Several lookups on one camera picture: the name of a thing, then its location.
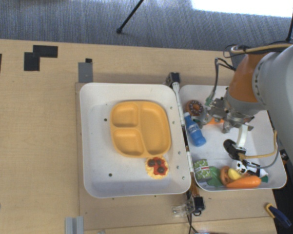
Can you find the green and white can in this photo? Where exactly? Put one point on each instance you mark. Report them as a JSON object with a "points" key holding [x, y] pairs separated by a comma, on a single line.
{"points": [[201, 170]]}

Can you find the pale wood board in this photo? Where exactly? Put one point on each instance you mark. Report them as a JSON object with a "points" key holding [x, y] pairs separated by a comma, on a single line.
{"points": [[141, 211]]}

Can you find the yellow toy banana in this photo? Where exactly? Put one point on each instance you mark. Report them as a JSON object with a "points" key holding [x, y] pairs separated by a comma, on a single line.
{"points": [[234, 174]]}

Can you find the orange toy slice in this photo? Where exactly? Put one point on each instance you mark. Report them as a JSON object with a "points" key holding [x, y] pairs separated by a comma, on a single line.
{"points": [[223, 175]]}

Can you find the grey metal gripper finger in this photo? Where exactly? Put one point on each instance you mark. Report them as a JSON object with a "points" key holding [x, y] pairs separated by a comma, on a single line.
{"points": [[203, 120], [226, 128]]}

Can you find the white and black spotted carton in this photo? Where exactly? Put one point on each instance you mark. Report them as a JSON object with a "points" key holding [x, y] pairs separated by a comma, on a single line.
{"points": [[239, 166]]}

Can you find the green toy leaf vegetable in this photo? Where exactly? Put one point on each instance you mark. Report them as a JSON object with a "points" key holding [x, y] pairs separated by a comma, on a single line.
{"points": [[215, 178]]}

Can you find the orange divided plate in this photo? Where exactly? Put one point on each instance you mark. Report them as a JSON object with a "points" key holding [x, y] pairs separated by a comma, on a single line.
{"points": [[151, 128]]}

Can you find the blue plastic bottle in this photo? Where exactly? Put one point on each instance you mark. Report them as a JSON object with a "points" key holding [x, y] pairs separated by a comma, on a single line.
{"points": [[195, 133]]}

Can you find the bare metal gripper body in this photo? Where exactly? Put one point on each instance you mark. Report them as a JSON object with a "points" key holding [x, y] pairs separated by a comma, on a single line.
{"points": [[228, 114]]}

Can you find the small orange toy piece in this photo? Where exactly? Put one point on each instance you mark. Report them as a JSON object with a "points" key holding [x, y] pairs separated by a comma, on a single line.
{"points": [[215, 121]]}

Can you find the orange carrot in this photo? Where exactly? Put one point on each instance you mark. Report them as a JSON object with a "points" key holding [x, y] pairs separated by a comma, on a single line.
{"points": [[243, 182]]}

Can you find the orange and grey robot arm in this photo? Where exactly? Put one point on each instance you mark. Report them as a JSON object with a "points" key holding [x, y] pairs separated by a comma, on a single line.
{"points": [[278, 82]]}

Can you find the white plastic tray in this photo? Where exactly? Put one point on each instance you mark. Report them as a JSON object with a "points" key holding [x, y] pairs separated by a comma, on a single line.
{"points": [[100, 155], [217, 152]]}

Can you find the toy pizza slice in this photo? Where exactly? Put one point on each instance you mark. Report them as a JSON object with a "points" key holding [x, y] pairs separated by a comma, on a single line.
{"points": [[157, 168]]}

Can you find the black cylinder on white bracket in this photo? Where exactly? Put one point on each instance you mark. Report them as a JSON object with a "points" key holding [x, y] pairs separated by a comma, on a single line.
{"points": [[232, 149]]}

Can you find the brown sprinkled doughnut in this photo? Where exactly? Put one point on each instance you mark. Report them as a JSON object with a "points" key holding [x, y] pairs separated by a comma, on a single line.
{"points": [[190, 108]]}

